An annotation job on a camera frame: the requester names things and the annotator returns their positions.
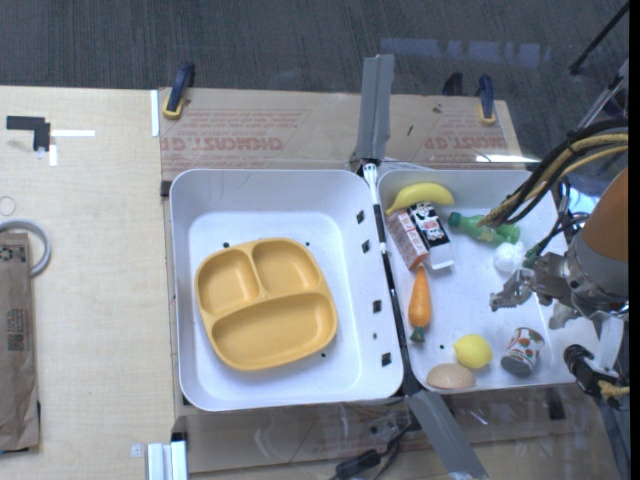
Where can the brown cardboard board red print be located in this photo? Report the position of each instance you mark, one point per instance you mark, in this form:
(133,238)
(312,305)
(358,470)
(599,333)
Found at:
(260,128)

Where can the yellow divided plate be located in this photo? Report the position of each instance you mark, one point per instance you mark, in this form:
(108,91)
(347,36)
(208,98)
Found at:
(265,303)

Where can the orange carrot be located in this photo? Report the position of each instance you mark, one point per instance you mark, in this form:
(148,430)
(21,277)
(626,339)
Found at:
(420,300)

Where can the black cylinder on white bracket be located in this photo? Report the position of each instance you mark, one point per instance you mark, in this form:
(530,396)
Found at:
(587,365)

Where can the white tape roll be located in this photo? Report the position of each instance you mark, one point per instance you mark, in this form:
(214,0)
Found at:
(44,248)

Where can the white can with red print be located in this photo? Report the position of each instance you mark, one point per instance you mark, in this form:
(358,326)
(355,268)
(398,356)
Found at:
(522,350)

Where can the yellow lemon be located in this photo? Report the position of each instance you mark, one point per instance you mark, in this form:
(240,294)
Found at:
(473,351)

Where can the yellow banana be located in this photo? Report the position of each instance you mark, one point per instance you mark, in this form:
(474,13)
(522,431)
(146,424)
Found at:
(422,194)

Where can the white plastic tray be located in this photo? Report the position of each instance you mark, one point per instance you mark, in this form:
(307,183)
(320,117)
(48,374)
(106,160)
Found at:
(350,368)
(465,298)

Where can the tan bread roll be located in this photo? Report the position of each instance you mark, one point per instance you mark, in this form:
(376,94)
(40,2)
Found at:
(450,377)

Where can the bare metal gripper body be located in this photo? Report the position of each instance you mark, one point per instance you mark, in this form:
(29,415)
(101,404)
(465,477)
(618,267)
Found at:
(550,275)

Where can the black and white milk carton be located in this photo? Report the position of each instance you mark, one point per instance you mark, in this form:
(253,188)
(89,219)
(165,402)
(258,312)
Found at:
(432,233)

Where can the orange carton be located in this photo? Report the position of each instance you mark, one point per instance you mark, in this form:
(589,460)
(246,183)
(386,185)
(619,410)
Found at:
(407,240)

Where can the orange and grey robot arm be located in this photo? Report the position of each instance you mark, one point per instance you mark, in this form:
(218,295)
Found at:
(607,228)

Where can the green plastic bottle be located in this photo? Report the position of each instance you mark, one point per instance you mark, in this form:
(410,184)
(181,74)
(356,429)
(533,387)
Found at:
(487,230)

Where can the white crumpled ball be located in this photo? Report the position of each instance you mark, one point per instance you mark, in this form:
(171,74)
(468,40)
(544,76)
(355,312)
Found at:
(509,258)

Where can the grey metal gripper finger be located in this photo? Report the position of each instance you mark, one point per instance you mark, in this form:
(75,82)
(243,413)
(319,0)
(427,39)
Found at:
(512,295)
(561,315)

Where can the brown paper bag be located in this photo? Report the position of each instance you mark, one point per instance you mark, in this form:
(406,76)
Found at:
(17,343)

